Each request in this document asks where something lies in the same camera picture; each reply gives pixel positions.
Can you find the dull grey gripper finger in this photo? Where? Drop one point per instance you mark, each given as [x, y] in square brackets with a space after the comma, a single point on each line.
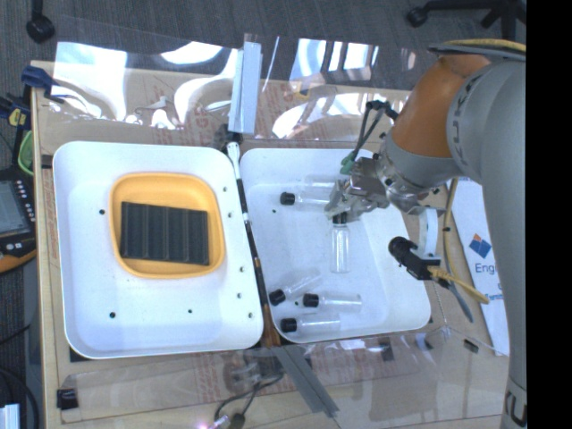
[357, 209]
[339, 197]

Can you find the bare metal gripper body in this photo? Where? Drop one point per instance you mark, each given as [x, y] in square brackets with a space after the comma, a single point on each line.
[373, 186]

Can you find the clear plastic bottle black cap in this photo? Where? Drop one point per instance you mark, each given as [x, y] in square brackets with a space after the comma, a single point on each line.
[341, 248]
[288, 198]
[289, 325]
[278, 296]
[318, 181]
[311, 300]

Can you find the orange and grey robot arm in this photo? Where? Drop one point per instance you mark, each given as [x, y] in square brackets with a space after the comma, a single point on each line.
[487, 150]

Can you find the white plastic tray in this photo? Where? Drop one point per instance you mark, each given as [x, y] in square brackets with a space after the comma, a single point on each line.
[384, 293]
[85, 284]

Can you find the thin black and white rod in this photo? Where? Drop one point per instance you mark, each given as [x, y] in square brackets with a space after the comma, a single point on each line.
[247, 226]

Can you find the yellow rounded square bowl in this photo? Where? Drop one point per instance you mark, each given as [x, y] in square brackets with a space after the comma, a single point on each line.
[167, 186]

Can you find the black ribbed rectangular insert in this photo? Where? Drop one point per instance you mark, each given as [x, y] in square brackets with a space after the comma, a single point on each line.
[165, 233]

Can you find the brown cardboard board red print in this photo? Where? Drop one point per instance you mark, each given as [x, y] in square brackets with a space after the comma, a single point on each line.
[49, 239]

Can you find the black cylinder on white bracket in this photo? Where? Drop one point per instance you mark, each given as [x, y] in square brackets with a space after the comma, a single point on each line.
[413, 257]

